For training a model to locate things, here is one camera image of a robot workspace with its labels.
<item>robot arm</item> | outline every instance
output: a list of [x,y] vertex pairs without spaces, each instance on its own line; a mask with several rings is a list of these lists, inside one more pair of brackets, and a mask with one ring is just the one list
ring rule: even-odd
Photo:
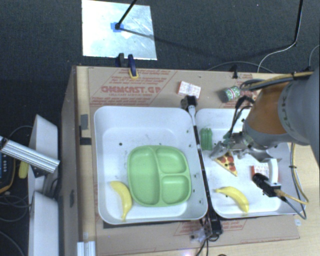
[[[224,142],[219,142],[212,151],[212,159],[233,151],[239,158],[249,153],[265,162],[271,158],[267,149],[291,142],[311,145],[319,165],[319,67],[312,75],[292,75],[291,81],[284,80],[275,80],[272,86],[261,90],[242,132],[229,134]],[[268,83],[252,85],[259,89]]]

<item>cardboard box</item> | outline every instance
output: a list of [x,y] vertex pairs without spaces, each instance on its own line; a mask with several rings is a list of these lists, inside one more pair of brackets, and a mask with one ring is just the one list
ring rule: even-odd
[[[219,91],[255,75],[230,72],[139,69],[131,80],[127,68],[73,67],[62,109],[61,226],[65,255],[77,255],[78,241],[96,241],[97,255],[113,256],[199,248],[191,234],[200,222],[148,223],[111,226],[99,216],[93,116],[101,106],[152,106],[178,108],[180,81],[199,85],[197,109],[233,108],[222,103]],[[261,78],[274,75],[259,74]],[[298,239],[292,215],[222,221],[223,234],[210,246],[226,246]]]

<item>pizza slice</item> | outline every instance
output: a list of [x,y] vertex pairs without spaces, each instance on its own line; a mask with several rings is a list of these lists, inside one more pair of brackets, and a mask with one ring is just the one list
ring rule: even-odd
[[216,158],[215,161],[234,176],[238,176],[235,166],[235,159],[230,152],[227,152],[223,156]]

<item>banana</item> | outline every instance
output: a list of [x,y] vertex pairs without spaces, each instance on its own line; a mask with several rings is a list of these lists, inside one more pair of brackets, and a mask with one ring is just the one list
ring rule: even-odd
[[240,209],[247,213],[249,211],[249,202],[246,196],[237,188],[233,186],[226,186],[222,188],[218,188],[215,190],[217,193],[225,194],[228,197],[231,197],[233,200],[235,200]]
[[126,219],[127,213],[132,207],[132,198],[129,189],[125,184],[120,181],[111,181],[111,187],[119,194],[122,201],[122,220]]

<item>black carpet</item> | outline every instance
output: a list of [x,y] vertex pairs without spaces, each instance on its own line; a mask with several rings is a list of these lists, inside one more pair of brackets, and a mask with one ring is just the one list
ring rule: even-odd
[[[130,0],[109,1],[130,3]],[[289,46],[295,36],[299,0],[139,0],[149,5],[158,60],[137,60],[140,68],[207,70],[230,61],[259,64],[262,58]],[[110,66],[110,58],[82,55],[80,0],[0,0],[0,135],[32,125],[39,114],[60,125],[60,112],[72,65]],[[320,2],[303,3],[297,44],[274,54],[263,66],[291,73],[308,66],[319,44]],[[311,67],[319,65],[319,48]],[[216,70],[228,71],[232,65]],[[238,64],[242,72],[257,67]],[[28,129],[16,134],[27,144]],[[25,181],[16,179],[12,194],[25,196]],[[15,209],[0,205],[0,215]],[[0,221],[27,255],[28,216],[17,223]],[[0,235],[0,256],[19,255]]]

